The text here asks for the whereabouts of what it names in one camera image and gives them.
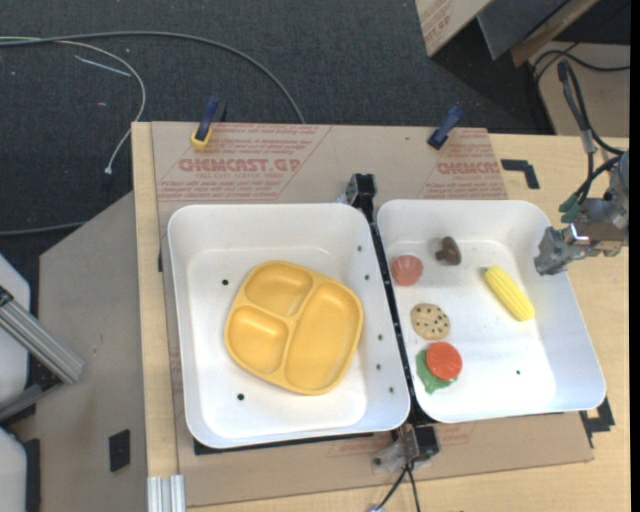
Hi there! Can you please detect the green toy lettuce leaf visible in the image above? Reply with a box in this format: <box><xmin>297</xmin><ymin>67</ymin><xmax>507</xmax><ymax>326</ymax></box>
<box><xmin>415</xmin><ymin>348</ymin><xmax>459</xmax><ymax>396</ymax></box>

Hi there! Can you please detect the white plastic tray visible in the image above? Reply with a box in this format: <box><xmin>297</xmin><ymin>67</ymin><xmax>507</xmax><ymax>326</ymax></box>
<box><xmin>375</xmin><ymin>198</ymin><xmax>607</xmax><ymax>425</ymax></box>
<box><xmin>166</xmin><ymin>202</ymin><xmax>412</xmax><ymax>450</ymax></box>

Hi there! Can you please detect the brown cardboard board, red print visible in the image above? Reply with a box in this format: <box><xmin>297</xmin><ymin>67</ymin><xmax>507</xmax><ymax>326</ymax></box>
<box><xmin>149</xmin><ymin>121</ymin><xmax>596</xmax><ymax>507</ymax></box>

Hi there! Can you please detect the brown toy mushroom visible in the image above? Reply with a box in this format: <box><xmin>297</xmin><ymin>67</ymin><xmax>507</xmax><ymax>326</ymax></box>
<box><xmin>434</xmin><ymin>235</ymin><xmax>463</xmax><ymax>266</ymax></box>

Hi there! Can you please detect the black block with thin wires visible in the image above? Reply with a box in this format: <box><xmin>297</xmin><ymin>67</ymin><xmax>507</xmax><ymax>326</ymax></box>
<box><xmin>348</xmin><ymin>172</ymin><xmax>377</xmax><ymax>209</ymax></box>
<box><xmin>413</xmin><ymin>424</ymin><xmax>442</xmax><ymax>459</ymax></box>

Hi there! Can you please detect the tan chocolate chip biscuit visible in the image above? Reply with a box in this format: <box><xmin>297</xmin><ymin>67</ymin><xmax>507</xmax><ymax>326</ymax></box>
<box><xmin>410</xmin><ymin>302</ymin><xmax>451</xmax><ymax>341</ymax></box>

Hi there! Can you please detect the yellow toy corn cob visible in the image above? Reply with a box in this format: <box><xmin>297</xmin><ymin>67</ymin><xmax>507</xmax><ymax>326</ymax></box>
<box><xmin>481</xmin><ymin>265</ymin><xmax>536</xmax><ymax>323</ymax></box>

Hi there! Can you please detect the yellow divided plate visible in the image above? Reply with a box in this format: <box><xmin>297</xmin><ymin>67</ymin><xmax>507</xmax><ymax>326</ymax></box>
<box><xmin>223</xmin><ymin>259</ymin><xmax>365</xmax><ymax>397</ymax></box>

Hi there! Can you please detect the pink toy cupcake shell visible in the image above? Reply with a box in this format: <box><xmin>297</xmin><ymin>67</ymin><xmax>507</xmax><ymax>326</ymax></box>
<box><xmin>390</xmin><ymin>254</ymin><xmax>425</xmax><ymax>287</ymax></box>

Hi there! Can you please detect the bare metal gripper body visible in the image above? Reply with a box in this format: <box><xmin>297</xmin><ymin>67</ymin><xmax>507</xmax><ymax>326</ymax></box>
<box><xmin>569</xmin><ymin>185</ymin><xmax>630</xmax><ymax>258</ymax></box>

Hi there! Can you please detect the orange-red toy tomato slice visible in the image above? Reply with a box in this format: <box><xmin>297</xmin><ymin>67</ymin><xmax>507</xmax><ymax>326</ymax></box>
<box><xmin>425</xmin><ymin>341</ymin><xmax>464</xmax><ymax>380</ymax></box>

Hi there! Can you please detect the thin black and white rod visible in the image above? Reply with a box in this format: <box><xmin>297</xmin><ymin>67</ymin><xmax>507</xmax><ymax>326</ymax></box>
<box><xmin>364</xmin><ymin>200</ymin><xmax>419</xmax><ymax>431</ymax></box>

